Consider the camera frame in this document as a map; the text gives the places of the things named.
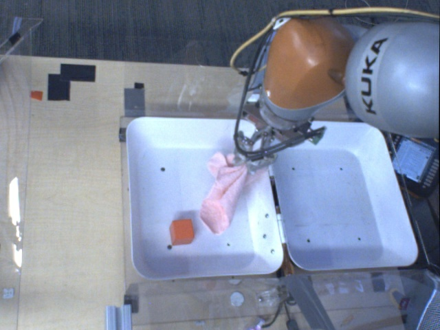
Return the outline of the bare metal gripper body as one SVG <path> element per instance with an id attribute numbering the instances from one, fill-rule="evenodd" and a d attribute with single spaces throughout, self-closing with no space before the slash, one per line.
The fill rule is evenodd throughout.
<path id="1" fill-rule="evenodd" d="M 273 164 L 279 152 L 315 140 L 313 118 L 289 122 L 278 129 L 264 121 L 258 109 L 241 110 L 236 119 L 236 165 L 251 173 Z"/>

